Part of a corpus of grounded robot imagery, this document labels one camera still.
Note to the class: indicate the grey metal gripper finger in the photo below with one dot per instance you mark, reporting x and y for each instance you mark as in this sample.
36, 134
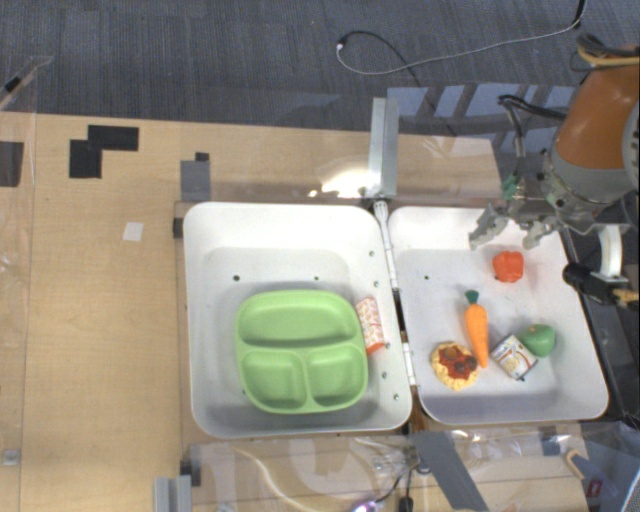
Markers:
537, 235
486, 227

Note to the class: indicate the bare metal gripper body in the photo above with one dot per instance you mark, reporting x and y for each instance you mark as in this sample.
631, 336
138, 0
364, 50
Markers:
537, 209

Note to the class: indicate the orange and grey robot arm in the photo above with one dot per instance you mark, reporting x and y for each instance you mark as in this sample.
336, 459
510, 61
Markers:
595, 125

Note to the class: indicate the orange bell pepper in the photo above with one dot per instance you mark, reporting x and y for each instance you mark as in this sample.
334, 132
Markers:
508, 266

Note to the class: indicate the white plastic tray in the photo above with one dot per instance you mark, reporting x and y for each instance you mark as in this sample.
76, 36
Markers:
220, 240
450, 280

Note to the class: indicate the thin black and white rod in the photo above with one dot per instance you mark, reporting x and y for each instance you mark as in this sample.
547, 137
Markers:
389, 250

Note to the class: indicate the orange carrot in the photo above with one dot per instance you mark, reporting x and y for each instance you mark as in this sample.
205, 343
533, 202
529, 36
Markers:
477, 327

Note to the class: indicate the green bell pepper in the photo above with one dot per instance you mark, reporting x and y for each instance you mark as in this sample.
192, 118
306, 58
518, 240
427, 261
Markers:
539, 340

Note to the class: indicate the white can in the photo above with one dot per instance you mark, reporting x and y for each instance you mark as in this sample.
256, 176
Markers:
514, 356

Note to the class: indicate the toy spaghetti with meatballs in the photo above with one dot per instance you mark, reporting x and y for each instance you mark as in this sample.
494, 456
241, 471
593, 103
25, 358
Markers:
454, 367

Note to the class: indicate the white and orange patterned packet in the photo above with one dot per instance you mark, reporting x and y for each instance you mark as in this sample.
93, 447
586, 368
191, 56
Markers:
372, 322

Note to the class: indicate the green divided plate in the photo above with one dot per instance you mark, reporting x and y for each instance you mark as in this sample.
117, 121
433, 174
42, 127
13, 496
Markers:
300, 350

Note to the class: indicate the black cylinder on white bracket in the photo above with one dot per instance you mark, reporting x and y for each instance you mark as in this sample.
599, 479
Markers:
590, 280

